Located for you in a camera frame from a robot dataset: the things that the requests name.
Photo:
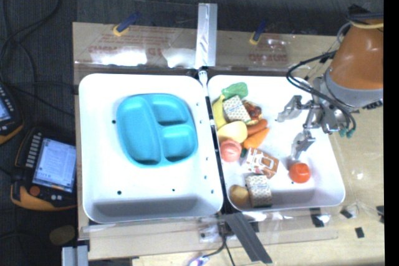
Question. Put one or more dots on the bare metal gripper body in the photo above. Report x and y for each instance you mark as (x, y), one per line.
(331, 116)

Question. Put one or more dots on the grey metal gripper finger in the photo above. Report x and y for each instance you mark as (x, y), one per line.
(290, 109)
(301, 144)

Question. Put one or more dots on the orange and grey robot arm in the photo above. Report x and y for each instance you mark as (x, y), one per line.
(358, 59)

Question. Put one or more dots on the white plastic tray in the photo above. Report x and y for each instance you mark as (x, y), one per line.
(103, 140)
(315, 146)

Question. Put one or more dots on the orange toy tomato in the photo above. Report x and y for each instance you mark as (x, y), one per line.
(299, 172)

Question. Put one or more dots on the toy pizza slice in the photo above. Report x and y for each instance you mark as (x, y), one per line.
(254, 111)

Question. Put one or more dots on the orange-red toy sausage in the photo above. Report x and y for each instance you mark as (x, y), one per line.
(258, 126)

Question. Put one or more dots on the white and orange carton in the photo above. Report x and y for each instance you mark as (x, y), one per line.
(261, 163)

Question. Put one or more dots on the orange carrot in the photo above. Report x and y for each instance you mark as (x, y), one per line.
(256, 138)

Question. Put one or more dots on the white patterned carton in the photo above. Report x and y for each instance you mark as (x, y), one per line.
(236, 109)

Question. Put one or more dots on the green toy lettuce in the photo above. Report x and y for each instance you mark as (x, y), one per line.
(235, 90)

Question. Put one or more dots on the brown cardboard board red print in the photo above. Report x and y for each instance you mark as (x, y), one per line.
(364, 165)

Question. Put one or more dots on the yellow toy fruit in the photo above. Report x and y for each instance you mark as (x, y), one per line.
(232, 132)

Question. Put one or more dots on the brown patterned carton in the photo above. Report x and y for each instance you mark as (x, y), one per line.
(258, 191)

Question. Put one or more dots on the pink toy peach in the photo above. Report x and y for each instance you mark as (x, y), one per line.
(230, 151)

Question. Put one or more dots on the yellow banana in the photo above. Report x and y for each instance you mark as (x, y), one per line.
(218, 113)

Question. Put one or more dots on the brown toy potato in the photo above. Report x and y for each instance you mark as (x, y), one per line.
(239, 195)

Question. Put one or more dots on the blue divided plate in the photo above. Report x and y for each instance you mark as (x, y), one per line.
(140, 131)

